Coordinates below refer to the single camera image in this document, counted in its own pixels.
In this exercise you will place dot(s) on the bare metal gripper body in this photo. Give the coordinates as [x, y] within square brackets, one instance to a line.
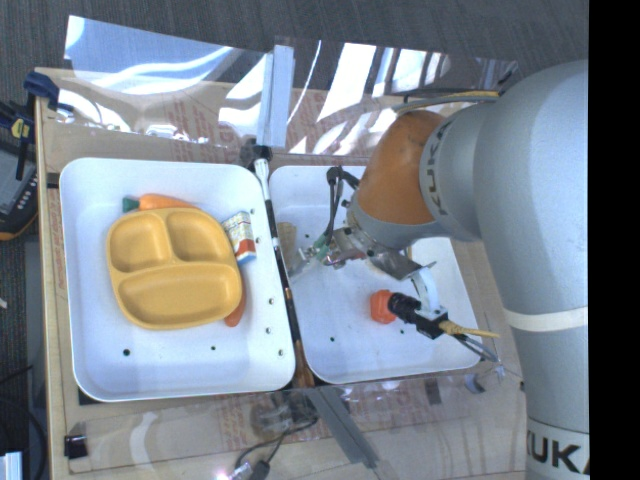
[352, 248]

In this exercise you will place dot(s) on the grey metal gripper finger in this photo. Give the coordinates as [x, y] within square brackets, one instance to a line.
[310, 253]
[298, 269]

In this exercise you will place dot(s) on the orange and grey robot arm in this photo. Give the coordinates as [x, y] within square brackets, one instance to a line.
[530, 193]

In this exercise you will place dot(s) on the thin black and white rod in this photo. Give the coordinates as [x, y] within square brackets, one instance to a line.
[280, 263]

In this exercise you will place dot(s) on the beige bread piece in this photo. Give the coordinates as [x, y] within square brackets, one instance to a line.
[287, 234]

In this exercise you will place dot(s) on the orange round toy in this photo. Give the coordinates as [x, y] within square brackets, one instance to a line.
[380, 307]

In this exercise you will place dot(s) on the small white and red carton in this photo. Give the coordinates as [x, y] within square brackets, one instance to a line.
[241, 235]

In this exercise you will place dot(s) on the orange sausage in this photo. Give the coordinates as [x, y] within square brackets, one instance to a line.
[236, 313]

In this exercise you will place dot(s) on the white plastic tray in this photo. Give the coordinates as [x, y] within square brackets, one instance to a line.
[350, 348]
[165, 363]

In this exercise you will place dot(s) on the yellow divided plate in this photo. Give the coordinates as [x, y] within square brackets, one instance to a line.
[175, 268]

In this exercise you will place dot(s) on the orange carrot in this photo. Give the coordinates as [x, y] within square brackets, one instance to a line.
[160, 201]

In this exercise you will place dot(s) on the brown cardboard board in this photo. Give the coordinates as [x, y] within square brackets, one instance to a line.
[52, 293]

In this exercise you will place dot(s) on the black cylinder on white bracket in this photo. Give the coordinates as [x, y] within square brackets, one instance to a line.
[422, 313]

